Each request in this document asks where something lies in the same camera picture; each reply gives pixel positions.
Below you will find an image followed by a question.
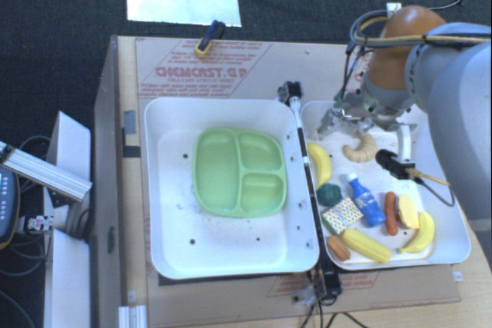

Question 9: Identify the thin black and white rod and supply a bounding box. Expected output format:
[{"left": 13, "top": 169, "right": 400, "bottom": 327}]
[{"left": 291, "top": 97, "right": 334, "bottom": 281}]

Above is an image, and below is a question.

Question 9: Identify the brown cardboard board red print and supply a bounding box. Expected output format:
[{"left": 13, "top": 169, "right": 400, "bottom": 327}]
[{"left": 135, "top": 37, "right": 461, "bottom": 310}]

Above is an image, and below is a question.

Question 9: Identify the yellow and brown bread slice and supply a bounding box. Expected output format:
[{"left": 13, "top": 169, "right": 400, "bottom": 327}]
[{"left": 396, "top": 194, "right": 421, "bottom": 230}]

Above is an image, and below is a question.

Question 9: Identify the white plastic tray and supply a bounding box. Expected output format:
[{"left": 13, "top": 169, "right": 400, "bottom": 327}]
[
  {"left": 144, "top": 96, "right": 321, "bottom": 280},
  {"left": 301, "top": 100, "right": 472, "bottom": 272}
]

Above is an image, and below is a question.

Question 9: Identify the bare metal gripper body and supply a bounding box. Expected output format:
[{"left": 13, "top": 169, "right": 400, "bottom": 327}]
[{"left": 333, "top": 90, "right": 418, "bottom": 133}]

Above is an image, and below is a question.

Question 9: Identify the yellow banana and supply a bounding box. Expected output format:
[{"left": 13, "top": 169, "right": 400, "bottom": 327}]
[
  {"left": 306, "top": 141, "right": 333, "bottom": 191},
  {"left": 397, "top": 210, "right": 436, "bottom": 255}
]

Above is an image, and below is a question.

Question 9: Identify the yellow corn cob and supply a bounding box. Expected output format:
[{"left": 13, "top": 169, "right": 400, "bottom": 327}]
[{"left": 341, "top": 227, "right": 393, "bottom": 264}]

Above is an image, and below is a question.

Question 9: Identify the green divided plate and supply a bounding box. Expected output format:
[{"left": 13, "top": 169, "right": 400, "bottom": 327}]
[{"left": 192, "top": 127, "right": 288, "bottom": 220}]

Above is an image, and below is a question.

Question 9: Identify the beige croissant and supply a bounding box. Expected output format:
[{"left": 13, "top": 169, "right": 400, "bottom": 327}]
[{"left": 342, "top": 132, "right": 378, "bottom": 164}]

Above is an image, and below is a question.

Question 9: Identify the black block with thin wires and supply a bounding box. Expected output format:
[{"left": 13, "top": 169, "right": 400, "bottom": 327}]
[
  {"left": 278, "top": 81, "right": 304, "bottom": 105},
  {"left": 307, "top": 267, "right": 343, "bottom": 305}
]

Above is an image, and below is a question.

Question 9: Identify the dark green broccoli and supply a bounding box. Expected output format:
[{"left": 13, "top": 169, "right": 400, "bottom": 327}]
[{"left": 315, "top": 183, "right": 344, "bottom": 207}]

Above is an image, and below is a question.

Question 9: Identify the yellow and white patterned packet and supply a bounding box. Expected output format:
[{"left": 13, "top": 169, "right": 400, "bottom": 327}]
[{"left": 321, "top": 197, "right": 364, "bottom": 236}]

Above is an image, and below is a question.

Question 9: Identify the blue bottle white cap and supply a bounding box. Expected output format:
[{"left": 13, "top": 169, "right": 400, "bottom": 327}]
[{"left": 346, "top": 172, "right": 387, "bottom": 228}]

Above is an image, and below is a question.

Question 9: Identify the long red-orange sausage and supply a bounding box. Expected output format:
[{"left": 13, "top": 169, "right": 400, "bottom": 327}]
[{"left": 384, "top": 191, "right": 400, "bottom": 237}]

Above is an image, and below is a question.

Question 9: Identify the black cylinder on white bracket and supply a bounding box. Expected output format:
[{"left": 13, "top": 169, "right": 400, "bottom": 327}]
[{"left": 375, "top": 124, "right": 417, "bottom": 181}]

